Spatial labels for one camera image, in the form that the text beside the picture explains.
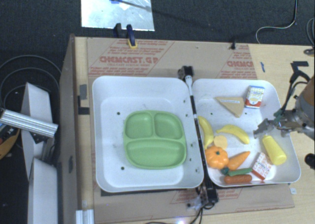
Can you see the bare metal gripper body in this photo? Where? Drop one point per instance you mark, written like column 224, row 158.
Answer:
column 291, row 120

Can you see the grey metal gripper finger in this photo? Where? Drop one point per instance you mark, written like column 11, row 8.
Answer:
column 262, row 127
column 284, row 133

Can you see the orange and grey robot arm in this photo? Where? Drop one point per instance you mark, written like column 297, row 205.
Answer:
column 308, row 95

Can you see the yellow bottle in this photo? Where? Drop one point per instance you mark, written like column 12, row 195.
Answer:
column 274, row 150

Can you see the yellow banana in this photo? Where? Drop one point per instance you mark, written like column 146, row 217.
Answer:
column 207, row 130
column 236, row 132

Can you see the white and orange carton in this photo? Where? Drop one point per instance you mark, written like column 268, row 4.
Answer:
column 254, row 97

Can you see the white plastic tray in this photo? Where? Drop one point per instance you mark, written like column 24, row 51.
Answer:
column 110, row 129
column 265, row 95

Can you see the tan bread slice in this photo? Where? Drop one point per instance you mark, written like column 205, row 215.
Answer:
column 232, row 105

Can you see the white and red packet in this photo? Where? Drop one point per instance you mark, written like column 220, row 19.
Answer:
column 262, row 166

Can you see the orange carrot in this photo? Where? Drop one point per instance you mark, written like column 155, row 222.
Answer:
column 238, row 160

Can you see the pale yellow round chip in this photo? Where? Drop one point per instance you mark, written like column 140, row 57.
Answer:
column 220, row 141

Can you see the green toy vegetable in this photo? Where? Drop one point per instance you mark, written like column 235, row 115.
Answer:
column 240, row 171

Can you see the orange pumpkin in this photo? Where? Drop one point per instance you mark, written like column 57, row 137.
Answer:
column 216, row 157

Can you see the orange sausage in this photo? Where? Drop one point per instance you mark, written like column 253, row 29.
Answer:
column 237, row 179

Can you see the thin black and white rod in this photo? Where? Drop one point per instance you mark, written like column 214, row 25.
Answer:
column 193, row 105

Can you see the green divided plate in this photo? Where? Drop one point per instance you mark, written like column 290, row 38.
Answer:
column 155, row 149

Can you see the brown cardboard board, red print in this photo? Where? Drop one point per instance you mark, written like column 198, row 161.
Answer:
column 147, row 58

